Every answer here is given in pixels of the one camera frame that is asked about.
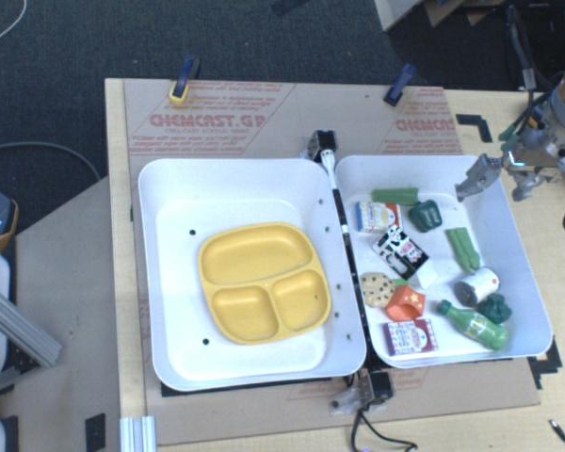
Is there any green toy celery stick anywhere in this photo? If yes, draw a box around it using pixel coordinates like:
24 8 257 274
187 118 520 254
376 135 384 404
370 186 421 206

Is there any dark green toy bell pepper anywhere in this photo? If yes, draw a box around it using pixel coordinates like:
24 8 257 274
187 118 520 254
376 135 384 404
407 199 442 234

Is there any small white can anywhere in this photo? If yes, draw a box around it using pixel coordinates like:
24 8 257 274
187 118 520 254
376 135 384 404
453 266 501 309

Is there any dark green toy broccoli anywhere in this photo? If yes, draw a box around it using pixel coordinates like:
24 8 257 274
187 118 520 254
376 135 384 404
476 292 513 326

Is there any black and white cow carton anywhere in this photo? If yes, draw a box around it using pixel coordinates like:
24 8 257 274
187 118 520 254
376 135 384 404
371 225 440 291

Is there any brown cardboard board, red print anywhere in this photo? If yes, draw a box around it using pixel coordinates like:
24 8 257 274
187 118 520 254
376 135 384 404
122 78 542 434

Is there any green toy asparagus bunch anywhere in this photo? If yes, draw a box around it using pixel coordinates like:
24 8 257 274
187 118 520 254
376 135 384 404
444 226 482 272

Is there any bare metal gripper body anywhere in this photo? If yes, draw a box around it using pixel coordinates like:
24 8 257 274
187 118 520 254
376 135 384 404
502 121 565 179

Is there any orange box with yellow star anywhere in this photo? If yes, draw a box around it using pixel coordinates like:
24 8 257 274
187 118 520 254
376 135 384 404
384 283 427 322

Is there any white, blue and orange carton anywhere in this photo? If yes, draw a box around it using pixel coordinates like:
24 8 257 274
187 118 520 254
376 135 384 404
354 200 403 234

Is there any white plastic tray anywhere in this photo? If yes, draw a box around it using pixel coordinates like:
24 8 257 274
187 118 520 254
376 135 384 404
137 157 369 392
333 153 554 370

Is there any green plastic bottle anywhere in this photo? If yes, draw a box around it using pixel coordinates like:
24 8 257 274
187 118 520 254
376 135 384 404
435 299 510 352

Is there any yellow divided plate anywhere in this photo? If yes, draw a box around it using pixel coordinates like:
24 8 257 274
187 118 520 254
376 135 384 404
197 221 332 347

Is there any thin black and white rod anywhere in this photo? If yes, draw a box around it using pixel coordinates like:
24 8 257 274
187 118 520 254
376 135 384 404
320 149 374 372

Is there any chocolate chip toy biscuit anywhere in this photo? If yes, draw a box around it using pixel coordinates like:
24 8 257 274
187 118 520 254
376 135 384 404
359 271 397 309

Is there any red and white carton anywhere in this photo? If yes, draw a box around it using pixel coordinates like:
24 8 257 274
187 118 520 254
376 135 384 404
381 318 439 358

